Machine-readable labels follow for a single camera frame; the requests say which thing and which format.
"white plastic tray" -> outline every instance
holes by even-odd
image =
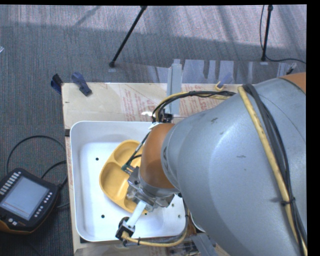
[[[112,202],[101,190],[99,175],[114,149],[125,140],[141,141],[150,122],[80,121],[70,130],[75,225],[89,242],[117,240],[123,217],[131,213]],[[183,201],[175,196],[167,208],[158,207],[142,215],[133,238],[168,237],[180,234],[185,226]]]

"black pole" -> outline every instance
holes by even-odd
[[[113,57],[113,60],[109,63],[109,66],[110,66],[111,68],[113,68],[113,67],[115,66],[115,62],[116,62],[119,54],[121,53],[122,48],[125,46],[125,44],[126,44],[127,40],[129,39],[132,31],[134,30],[135,26],[137,25],[137,23],[138,23],[141,15],[142,15],[142,14],[144,13],[144,11],[147,9],[147,5],[141,5],[140,7],[141,7],[140,12],[138,13],[138,15],[137,15],[137,17],[135,18],[135,20],[134,20],[134,22],[133,22],[130,30],[129,30],[128,33],[126,34],[126,36],[125,36],[122,44],[120,45],[118,51],[116,52],[115,56]]]
[[[274,9],[272,4],[268,5],[268,16],[266,18],[266,28],[265,28],[265,35],[264,35],[264,44],[263,44],[263,51],[261,60],[264,62],[266,60],[266,50],[267,50],[267,42],[268,42],[268,33],[269,33],[269,26],[270,26],[270,18],[271,18],[271,11]]]

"display screen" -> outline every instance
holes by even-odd
[[[0,207],[28,221],[48,192],[48,188],[21,177],[1,201]]]

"yellow bowl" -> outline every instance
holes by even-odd
[[[130,176],[121,167],[129,160],[139,144],[139,141],[133,139],[121,142],[105,162],[99,176],[99,184],[105,195],[130,213],[133,213],[137,204],[126,197]],[[143,147],[139,149],[137,155],[142,154]],[[139,167],[140,163],[141,157],[138,157],[132,160],[131,166]]]

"gray carpet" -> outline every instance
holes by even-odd
[[[262,10],[262,5],[148,6],[110,68],[139,6],[0,5],[0,178],[21,140],[46,135],[64,143],[61,95],[51,88],[54,74],[63,82],[78,71],[87,82],[166,83],[168,68],[178,62],[183,83],[216,83],[230,71],[233,83],[255,84],[290,66],[296,66],[292,73],[305,72],[307,5],[273,5],[264,62],[267,6],[261,19]],[[34,138],[17,147],[8,166],[41,176],[63,159],[56,142]],[[62,164],[45,178],[58,183],[66,171]],[[67,189],[59,204],[68,201]],[[29,236],[0,233],[0,254],[70,256],[70,221],[65,207]]]

